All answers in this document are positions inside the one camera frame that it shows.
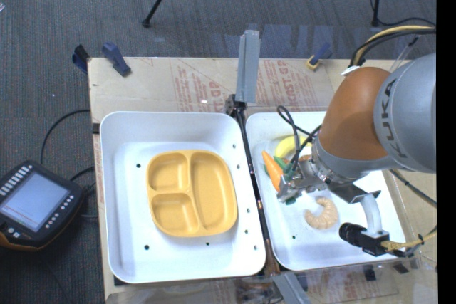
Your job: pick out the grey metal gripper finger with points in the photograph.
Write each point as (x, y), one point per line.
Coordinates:
(296, 190)
(284, 190)

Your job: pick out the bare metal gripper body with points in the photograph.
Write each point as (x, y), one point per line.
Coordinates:
(313, 178)

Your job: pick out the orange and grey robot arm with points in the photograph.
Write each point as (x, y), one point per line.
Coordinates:
(360, 124)

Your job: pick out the brown toy food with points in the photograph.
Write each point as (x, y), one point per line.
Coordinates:
(305, 157)

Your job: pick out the orange carrot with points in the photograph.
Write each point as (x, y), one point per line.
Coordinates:
(273, 169)

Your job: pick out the green toy vegetable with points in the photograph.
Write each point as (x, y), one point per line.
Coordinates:
(280, 162)

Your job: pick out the beige croissant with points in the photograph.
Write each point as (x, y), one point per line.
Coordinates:
(326, 217)

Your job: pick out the yellow banana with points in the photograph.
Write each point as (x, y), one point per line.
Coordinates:
(285, 147)

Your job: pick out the white plastic tray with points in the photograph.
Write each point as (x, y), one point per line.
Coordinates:
(306, 245)
(128, 188)

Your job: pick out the yellow divided plate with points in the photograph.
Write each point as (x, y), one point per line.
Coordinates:
(210, 185)

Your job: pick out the brown cardboard board, red print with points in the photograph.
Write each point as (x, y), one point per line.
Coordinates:
(160, 85)

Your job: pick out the black cylinder on white bracket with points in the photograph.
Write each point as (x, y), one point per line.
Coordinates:
(367, 235)

